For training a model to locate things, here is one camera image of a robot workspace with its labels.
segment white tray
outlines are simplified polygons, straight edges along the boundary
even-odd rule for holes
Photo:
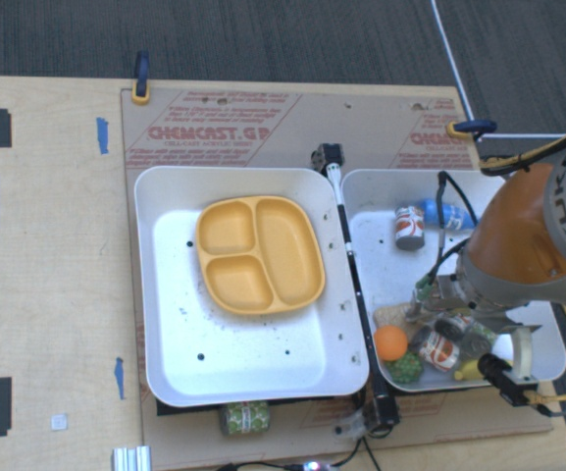
[[[280,195],[308,215],[326,284],[296,311],[243,316],[204,284],[195,226],[209,204]],[[308,169],[156,167],[134,186],[149,387],[172,406],[346,395],[369,375],[334,192]]]
[[[451,171],[478,217],[503,184],[502,178],[490,178],[478,171]],[[359,281],[365,298],[372,333],[376,329],[372,315],[384,305],[398,305],[411,299],[415,283],[434,265],[437,257],[438,228],[426,225],[425,246],[417,251],[403,251],[395,245],[395,209],[419,200],[435,198],[437,171],[422,170],[355,170],[342,181],[342,194],[348,226],[355,252]],[[462,205],[461,199],[448,184],[443,196],[445,203]],[[445,251],[466,238],[469,232],[448,236]],[[439,271],[454,271],[456,257],[449,258]],[[550,303],[531,302],[508,313],[514,321],[525,325],[541,325],[533,334],[533,375],[539,380],[554,380],[566,369],[566,349],[560,336]],[[504,359],[513,355],[509,336],[502,336],[492,351]],[[485,381],[457,382],[448,374],[431,366],[416,383],[395,383],[381,363],[388,382],[402,391],[463,389],[488,386]]]

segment metal clamp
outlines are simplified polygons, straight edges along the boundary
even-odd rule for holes
[[[456,139],[470,139],[472,137],[477,140],[487,132],[494,131],[496,131],[496,122],[493,121],[475,120],[460,123],[451,121],[446,125],[446,134]]]
[[[149,446],[113,449],[113,471],[152,471],[152,455]]]
[[[134,66],[134,85],[132,86],[132,103],[146,105],[149,103],[149,52],[138,51]]]

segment gray carpet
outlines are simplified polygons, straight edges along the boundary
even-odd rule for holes
[[[130,78],[147,49],[154,79],[459,79],[472,115],[499,132],[565,133],[566,0],[435,2],[459,77],[432,0],[0,0],[0,75]],[[566,375],[555,385],[566,393]]]

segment white cable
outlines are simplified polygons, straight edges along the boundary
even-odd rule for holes
[[[563,137],[563,133],[539,133],[539,134],[507,134],[507,133],[500,133],[495,132],[494,134],[486,134],[486,138],[496,138],[496,139],[505,139],[505,138],[516,138],[519,137],[521,139],[559,139]]]
[[[457,65],[455,64],[455,60],[452,57],[450,44],[448,43],[448,38],[446,37],[446,33],[443,30],[443,24],[441,23],[439,11],[437,10],[436,0],[431,0],[431,5],[433,6],[433,13],[436,16],[437,27],[439,28],[439,33],[441,34],[441,40],[443,41],[443,45],[446,49],[446,54],[448,55],[448,61],[450,61],[450,68],[452,68],[452,74],[455,77],[455,81],[457,82],[457,89],[459,90],[459,95],[461,96],[461,99],[463,101],[464,110],[466,111],[466,117],[469,121],[472,121],[474,117],[472,115],[472,110],[470,109],[468,96],[466,96],[466,91],[463,88],[463,83],[461,83],[461,77],[459,76],[459,72],[457,71]]]

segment cardboard piece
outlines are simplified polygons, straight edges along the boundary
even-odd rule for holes
[[[265,91],[258,84],[241,91],[154,89],[148,105],[122,92],[132,253],[138,252],[132,190],[150,167],[238,166],[310,168],[322,143],[340,143],[354,169],[476,169],[474,143],[451,140],[445,125],[463,120],[452,87],[428,91],[350,88],[320,92]],[[227,437],[215,409],[157,415],[146,384],[144,323],[138,257],[132,256],[136,339],[144,444],[156,471],[201,468],[246,460],[291,459],[348,453],[351,440],[334,435],[337,421],[353,410],[347,397],[300,401],[271,407],[267,433]],[[374,447],[423,445],[548,431],[535,411],[516,410],[496,390],[417,394],[398,399],[401,423]]]

